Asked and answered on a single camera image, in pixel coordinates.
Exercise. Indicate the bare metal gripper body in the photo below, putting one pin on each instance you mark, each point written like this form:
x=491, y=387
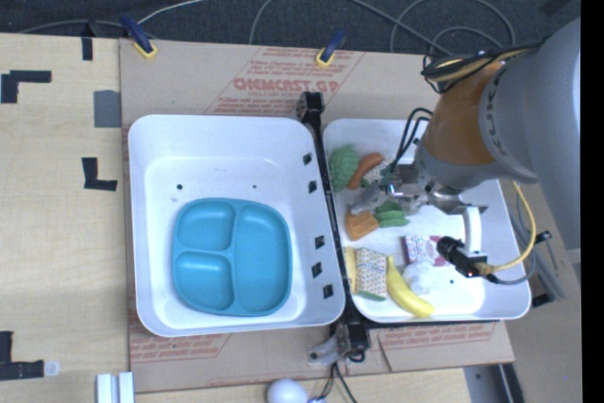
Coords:
x=409, y=189

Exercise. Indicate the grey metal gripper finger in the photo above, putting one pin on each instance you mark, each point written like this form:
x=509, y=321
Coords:
x=375, y=189
x=365, y=204

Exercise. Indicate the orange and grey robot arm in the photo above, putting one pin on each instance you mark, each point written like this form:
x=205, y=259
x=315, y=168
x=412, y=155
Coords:
x=528, y=108

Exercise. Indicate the orange biscuit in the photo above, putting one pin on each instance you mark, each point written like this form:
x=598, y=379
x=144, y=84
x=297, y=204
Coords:
x=359, y=225

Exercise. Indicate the orange sausage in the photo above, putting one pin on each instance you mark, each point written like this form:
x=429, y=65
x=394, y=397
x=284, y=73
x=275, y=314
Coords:
x=365, y=167

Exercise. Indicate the green leafy toy vegetable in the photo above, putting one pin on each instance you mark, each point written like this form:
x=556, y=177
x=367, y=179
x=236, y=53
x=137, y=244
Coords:
x=391, y=214

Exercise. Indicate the thin black rod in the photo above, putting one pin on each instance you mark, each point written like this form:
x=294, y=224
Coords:
x=330, y=203

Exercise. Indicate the green broccoli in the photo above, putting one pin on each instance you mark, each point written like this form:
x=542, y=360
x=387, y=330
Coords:
x=343, y=167

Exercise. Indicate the red and white packet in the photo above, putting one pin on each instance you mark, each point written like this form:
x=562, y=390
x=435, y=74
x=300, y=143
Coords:
x=417, y=249

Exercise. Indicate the yellow flat slice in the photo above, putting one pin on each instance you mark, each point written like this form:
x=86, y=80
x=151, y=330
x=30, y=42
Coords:
x=350, y=269

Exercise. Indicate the white patterned packet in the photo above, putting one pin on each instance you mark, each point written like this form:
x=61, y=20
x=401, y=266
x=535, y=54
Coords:
x=370, y=271

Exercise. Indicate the white crumpled lump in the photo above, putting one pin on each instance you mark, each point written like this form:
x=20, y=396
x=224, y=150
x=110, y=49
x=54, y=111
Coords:
x=424, y=278

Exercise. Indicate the yellow banana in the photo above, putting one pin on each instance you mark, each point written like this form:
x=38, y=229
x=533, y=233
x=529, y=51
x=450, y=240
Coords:
x=406, y=292

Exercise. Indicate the white plastic tray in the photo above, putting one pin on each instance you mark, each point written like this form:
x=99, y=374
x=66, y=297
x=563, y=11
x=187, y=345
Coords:
x=212, y=146
x=472, y=297

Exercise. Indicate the blue divided plate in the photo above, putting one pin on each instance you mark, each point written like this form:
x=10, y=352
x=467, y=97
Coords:
x=236, y=259

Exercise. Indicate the white egg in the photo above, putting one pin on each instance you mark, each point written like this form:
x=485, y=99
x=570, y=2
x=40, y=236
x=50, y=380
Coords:
x=285, y=391

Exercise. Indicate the brown cardboard board red print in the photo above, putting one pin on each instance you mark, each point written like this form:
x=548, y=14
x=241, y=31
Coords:
x=198, y=75

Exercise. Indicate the black cylinder on white bracket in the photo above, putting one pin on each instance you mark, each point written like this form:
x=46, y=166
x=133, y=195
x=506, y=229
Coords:
x=464, y=250

